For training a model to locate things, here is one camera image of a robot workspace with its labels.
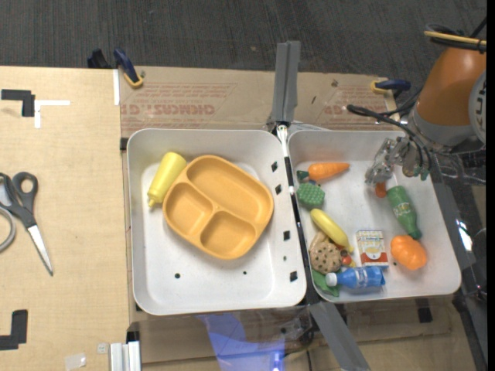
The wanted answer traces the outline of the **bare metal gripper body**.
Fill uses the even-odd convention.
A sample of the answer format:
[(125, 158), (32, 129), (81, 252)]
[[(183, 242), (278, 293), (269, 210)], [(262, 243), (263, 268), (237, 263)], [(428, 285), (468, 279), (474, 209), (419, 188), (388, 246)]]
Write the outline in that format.
[(386, 138), (374, 157), (374, 163), (401, 167), (406, 177), (418, 175), (418, 147), (407, 137)]

